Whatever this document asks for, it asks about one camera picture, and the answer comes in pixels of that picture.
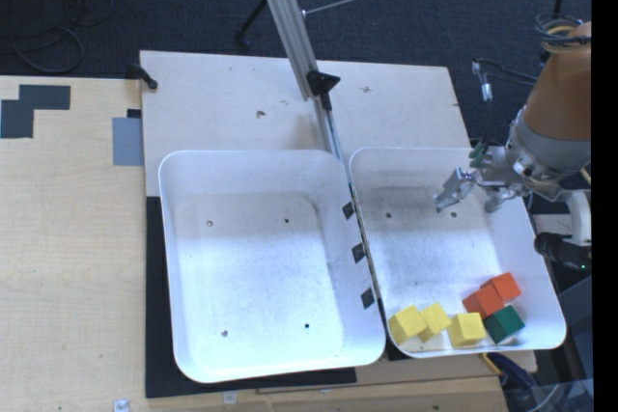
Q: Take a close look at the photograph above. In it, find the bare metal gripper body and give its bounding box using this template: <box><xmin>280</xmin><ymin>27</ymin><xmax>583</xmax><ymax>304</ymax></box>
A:
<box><xmin>470</xmin><ymin>146</ymin><xmax>552</xmax><ymax>199</ymax></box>

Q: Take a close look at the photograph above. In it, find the white plastic tray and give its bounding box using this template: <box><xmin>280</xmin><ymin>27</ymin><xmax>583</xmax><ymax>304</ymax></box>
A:
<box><xmin>348</xmin><ymin>146</ymin><xmax>568</xmax><ymax>360</ymax></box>
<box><xmin>157</xmin><ymin>149</ymin><xmax>388</xmax><ymax>385</ymax></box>

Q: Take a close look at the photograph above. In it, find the orange cube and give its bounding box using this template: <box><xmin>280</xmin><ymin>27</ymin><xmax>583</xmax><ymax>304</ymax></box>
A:
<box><xmin>479</xmin><ymin>271</ymin><xmax>522</xmax><ymax>306</ymax></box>
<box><xmin>462</xmin><ymin>284</ymin><xmax>506</xmax><ymax>320</ymax></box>

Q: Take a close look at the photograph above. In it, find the green cube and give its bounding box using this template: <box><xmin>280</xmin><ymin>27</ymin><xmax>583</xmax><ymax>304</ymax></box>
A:
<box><xmin>483</xmin><ymin>304</ymin><xmax>526</xmax><ymax>345</ymax></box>

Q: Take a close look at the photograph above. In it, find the yellow cube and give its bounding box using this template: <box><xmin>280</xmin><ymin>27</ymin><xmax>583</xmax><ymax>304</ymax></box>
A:
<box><xmin>417</xmin><ymin>301</ymin><xmax>453</xmax><ymax>344</ymax></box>
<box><xmin>447</xmin><ymin>312</ymin><xmax>488</xmax><ymax>349</ymax></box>
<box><xmin>387</xmin><ymin>304</ymin><xmax>429</xmax><ymax>346</ymax></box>

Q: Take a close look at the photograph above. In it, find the pale flat board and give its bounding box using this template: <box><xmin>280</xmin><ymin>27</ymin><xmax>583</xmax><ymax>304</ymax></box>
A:
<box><xmin>139</xmin><ymin>50</ymin><xmax>538</xmax><ymax>375</ymax></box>

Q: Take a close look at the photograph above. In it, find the black cylinder on white bracket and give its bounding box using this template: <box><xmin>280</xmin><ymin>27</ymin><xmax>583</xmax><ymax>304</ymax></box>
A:
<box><xmin>532</xmin><ymin>189</ymin><xmax>592</xmax><ymax>272</ymax></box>

